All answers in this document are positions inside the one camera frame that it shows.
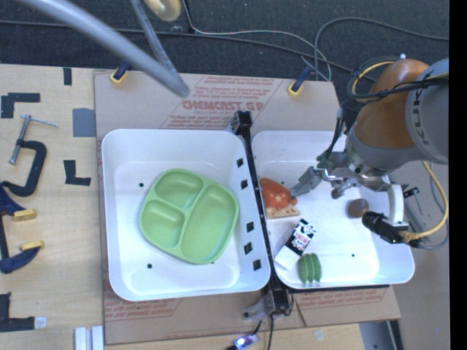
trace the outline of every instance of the green divided plate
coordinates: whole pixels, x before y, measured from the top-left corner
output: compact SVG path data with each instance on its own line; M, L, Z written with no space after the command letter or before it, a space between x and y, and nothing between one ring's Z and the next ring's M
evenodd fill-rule
M189 263L207 264L227 247L239 203L226 187L192 171L164 171L151 186L139 229L154 246Z

